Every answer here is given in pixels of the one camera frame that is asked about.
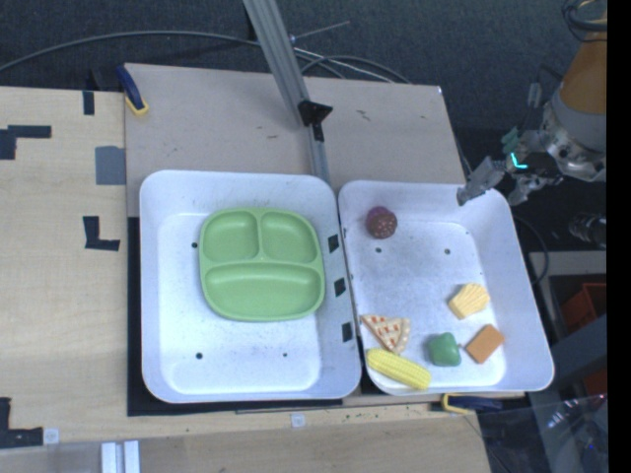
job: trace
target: red object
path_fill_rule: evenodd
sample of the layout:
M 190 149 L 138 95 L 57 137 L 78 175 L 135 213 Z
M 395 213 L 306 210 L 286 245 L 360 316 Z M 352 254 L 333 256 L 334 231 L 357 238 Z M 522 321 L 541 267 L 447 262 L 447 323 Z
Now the red object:
M 366 216 L 366 229 L 375 238 L 391 237 L 396 226 L 396 216 L 386 207 L 373 207 Z
M 581 291 L 561 305 L 568 333 L 572 334 L 606 313 L 607 285 L 585 283 Z M 598 370 L 583 379 L 588 394 L 607 392 L 607 368 Z

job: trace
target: green plastic plate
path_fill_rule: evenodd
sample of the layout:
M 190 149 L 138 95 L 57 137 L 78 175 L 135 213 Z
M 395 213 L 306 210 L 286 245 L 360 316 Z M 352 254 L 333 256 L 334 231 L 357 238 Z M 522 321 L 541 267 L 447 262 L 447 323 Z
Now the green plastic plate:
M 204 297 L 234 320 L 304 317 L 324 299 L 316 231 L 300 214 L 271 208 L 215 212 L 199 238 Z

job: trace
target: metal rod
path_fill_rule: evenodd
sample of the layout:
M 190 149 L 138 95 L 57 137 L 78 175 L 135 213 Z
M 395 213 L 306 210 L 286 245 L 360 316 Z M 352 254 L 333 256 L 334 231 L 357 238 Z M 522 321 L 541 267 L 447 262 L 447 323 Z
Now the metal rod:
M 301 101 L 310 99 L 309 92 L 276 0 L 243 0 L 243 2 L 283 101 L 298 123 L 303 125 L 298 107 Z M 313 174 L 329 182 L 323 142 L 315 138 L 313 127 L 310 128 L 309 144 Z

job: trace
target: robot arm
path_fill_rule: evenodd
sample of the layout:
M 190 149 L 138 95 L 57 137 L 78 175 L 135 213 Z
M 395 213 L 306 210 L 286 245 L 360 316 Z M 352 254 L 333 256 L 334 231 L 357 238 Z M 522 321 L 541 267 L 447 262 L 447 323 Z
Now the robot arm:
M 564 176 L 584 181 L 606 180 L 606 10 L 600 19 L 580 22 L 580 7 L 597 0 L 568 0 L 564 16 L 568 25 L 587 32 L 583 43 L 551 100 L 543 106 L 537 130 L 502 138 L 505 158 L 487 157 L 457 192 L 457 201 L 483 194 L 509 174 L 516 182 L 511 205 L 545 185 L 556 185 Z

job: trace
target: toy corn cob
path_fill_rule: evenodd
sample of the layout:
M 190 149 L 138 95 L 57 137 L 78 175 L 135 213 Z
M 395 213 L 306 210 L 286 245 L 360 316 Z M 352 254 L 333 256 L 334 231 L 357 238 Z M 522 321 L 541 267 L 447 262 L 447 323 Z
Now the toy corn cob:
M 366 352 L 366 362 L 376 372 L 415 389 L 427 389 L 432 379 L 422 366 L 386 349 L 369 349 Z

